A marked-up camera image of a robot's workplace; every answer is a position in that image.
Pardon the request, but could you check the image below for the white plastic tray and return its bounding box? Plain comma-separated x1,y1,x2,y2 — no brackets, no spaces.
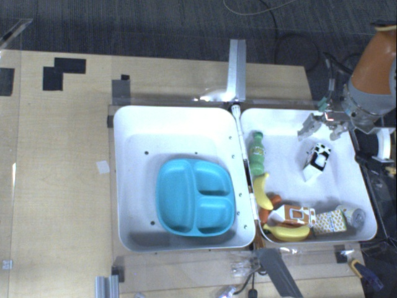
112,105,257,253
239,107,378,244

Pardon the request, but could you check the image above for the brown and white carton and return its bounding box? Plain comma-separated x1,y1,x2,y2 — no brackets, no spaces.
267,204,317,228

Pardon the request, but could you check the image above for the green plastic bottle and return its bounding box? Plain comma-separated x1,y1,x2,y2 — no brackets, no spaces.
248,130,267,177

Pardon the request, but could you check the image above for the blue divided plate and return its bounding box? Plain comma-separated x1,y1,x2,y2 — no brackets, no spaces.
154,158,237,238

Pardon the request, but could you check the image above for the black and white milk carton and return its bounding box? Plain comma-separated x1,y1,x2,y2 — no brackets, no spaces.
301,142,332,183

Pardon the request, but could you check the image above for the silver can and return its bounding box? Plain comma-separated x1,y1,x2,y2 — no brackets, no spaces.
336,204,367,230

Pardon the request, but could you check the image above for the yellow patterned carton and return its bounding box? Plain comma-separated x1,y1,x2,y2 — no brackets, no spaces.
311,209,348,237

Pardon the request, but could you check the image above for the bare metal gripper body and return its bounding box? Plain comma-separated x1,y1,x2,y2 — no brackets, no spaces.
321,102,385,135

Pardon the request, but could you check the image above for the black cylinder on white bracket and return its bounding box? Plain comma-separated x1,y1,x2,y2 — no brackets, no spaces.
355,127,393,174

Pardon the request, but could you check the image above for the red-brown sausage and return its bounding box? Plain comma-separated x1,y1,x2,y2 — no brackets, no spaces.
266,194,283,210

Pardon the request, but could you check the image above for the yellow banana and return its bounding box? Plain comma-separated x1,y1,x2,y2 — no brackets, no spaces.
252,172,275,212
262,223,311,243

